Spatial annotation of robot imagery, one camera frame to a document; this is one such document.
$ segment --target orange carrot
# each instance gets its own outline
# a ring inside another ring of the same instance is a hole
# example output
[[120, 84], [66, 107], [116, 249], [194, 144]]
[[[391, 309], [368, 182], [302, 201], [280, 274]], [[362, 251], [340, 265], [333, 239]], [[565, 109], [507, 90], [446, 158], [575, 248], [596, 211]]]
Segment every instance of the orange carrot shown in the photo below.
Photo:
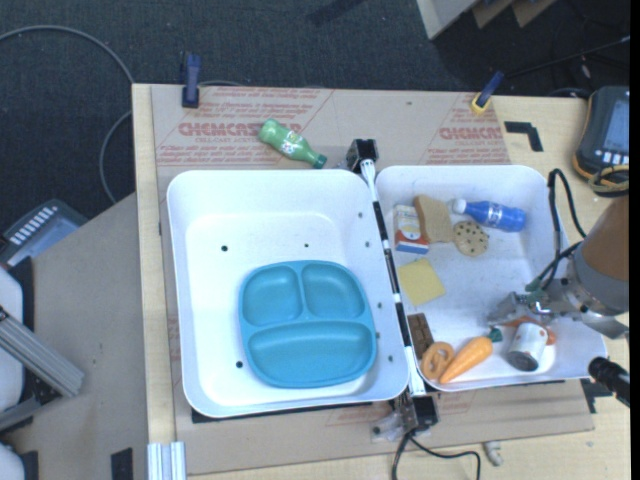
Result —
[[480, 364], [493, 352], [493, 343], [486, 336], [476, 336], [472, 338], [460, 351], [453, 357], [449, 366], [440, 376], [439, 382], [445, 384], [450, 382], [458, 375], [470, 370], [477, 364]]

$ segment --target blue bottle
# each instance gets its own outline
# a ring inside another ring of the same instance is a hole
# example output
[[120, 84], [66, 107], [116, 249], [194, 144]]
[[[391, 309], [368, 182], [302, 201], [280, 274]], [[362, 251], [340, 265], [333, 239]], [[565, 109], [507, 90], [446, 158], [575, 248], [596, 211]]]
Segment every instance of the blue bottle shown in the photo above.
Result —
[[526, 214], [520, 208], [510, 208], [492, 201], [467, 202], [455, 199], [451, 206], [454, 213], [465, 214], [476, 222], [503, 231], [521, 231]]

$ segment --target black carpet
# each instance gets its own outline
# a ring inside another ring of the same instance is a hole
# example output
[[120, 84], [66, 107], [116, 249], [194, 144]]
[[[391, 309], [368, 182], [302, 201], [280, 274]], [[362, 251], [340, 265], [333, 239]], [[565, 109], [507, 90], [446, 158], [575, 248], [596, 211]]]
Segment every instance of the black carpet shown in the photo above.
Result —
[[[482, 30], [468, 12], [429, 40], [416, 0], [0, 0], [0, 232], [51, 198], [107, 209], [99, 159], [128, 76], [178, 83], [184, 52], [219, 83], [478, 91], [501, 70], [496, 94], [584, 95], [629, 85], [629, 42], [598, 48], [630, 34], [630, 6], [559, 0], [524, 28], [508, 9]], [[131, 135], [125, 119], [104, 152], [116, 200], [135, 190]]]

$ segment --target yellow cheese slice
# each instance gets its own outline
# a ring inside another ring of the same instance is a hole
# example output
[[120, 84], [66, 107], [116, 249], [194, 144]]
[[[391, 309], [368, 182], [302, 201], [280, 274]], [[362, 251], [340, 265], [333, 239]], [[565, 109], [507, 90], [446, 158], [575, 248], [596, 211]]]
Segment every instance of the yellow cheese slice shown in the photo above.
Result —
[[407, 263], [397, 270], [400, 287], [414, 306], [445, 294], [442, 281], [426, 258]]

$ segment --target blue plate compartment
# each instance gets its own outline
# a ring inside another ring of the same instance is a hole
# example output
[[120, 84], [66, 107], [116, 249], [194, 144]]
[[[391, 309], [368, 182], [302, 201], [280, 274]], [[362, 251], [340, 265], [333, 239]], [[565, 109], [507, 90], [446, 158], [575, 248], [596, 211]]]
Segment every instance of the blue plate compartment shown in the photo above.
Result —
[[260, 267], [242, 282], [242, 342], [265, 383], [317, 388], [354, 380], [376, 357], [376, 331], [358, 279], [337, 263]]

